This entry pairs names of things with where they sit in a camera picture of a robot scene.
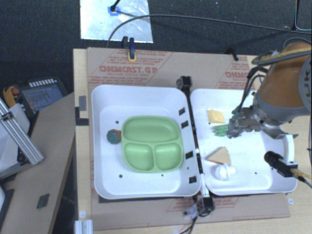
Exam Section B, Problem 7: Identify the tan pizza slice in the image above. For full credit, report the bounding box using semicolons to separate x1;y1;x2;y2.
206;146;232;167

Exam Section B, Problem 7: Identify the yellow cheese slice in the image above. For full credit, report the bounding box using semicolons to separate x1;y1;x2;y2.
207;109;226;125

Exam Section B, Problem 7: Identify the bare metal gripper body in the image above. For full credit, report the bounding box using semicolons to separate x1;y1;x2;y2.
235;107;283;134

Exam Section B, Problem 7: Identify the green and red round toy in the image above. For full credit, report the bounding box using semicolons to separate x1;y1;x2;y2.
106;129;122;145

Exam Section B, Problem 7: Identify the green broccoli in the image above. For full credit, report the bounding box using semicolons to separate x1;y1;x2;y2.
213;123;231;137

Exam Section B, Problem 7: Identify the white plastic tray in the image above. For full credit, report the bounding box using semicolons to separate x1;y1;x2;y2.
91;84;202;200
189;88;298;196

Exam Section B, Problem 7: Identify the green divided plate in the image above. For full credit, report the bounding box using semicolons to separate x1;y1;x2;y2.
120;116;184;173

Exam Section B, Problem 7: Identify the black cylinder on white bracket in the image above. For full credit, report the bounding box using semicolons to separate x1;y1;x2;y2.
264;134;299;178

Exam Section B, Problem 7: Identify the brown cardboard board red print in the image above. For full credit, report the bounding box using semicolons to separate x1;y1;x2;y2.
86;47;291;231

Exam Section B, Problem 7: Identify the white crumpled object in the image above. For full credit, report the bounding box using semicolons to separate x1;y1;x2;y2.
214;164;236;181

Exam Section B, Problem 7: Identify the thin black and white rod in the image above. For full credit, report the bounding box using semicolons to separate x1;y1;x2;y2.
184;88;208;201

